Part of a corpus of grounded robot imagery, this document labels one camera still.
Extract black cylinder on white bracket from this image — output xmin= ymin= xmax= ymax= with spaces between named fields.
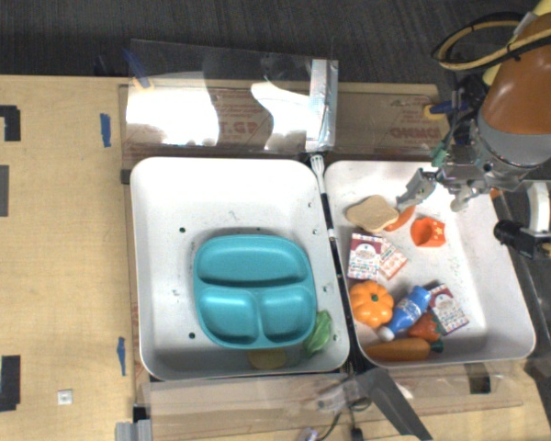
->
xmin=493 ymin=181 xmax=551 ymax=261

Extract orange sausage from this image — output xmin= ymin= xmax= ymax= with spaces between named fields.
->
xmin=384 ymin=204 xmax=417 ymax=232

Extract green lettuce leaf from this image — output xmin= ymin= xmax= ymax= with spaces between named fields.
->
xmin=301 ymin=310 xmax=334 ymax=358

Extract tan bread slice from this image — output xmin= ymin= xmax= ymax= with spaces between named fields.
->
xmin=345 ymin=194 xmax=399 ymax=234

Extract yellow round slice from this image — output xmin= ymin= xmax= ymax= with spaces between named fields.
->
xmin=247 ymin=347 xmax=288 ymax=371

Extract white and purple carton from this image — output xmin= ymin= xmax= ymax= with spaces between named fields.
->
xmin=347 ymin=232 xmax=384 ymax=282
xmin=426 ymin=283 xmax=470 ymax=337
xmin=377 ymin=241 xmax=409 ymax=281

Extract orange carrot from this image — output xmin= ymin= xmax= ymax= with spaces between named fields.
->
xmin=364 ymin=336 xmax=444 ymax=363

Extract blue divided plate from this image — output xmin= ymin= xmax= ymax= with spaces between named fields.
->
xmin=192 ymin=234 xmax=318 ymax=351

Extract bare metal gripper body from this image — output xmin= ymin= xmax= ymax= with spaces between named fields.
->
xmin=434 ymin=144 xmax=533 ymax=198

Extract white plastic tray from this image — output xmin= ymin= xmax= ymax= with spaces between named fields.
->
xmin=129 ymin=156 xmax=351 ymax=381
xmin=323 ymin=160 xmax=537 ymax=369

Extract orange pumpkin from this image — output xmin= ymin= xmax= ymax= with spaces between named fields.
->
xmin=348 ymin=279 xmax=395 ymax=330

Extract orange fries box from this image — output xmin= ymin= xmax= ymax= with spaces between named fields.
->
xmin=410 ymin=216 xmax=447 ymax=249

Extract blue bottle with white cap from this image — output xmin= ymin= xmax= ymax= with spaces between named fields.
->
xmin=376 ymin=285 xmax=433 ymax=343

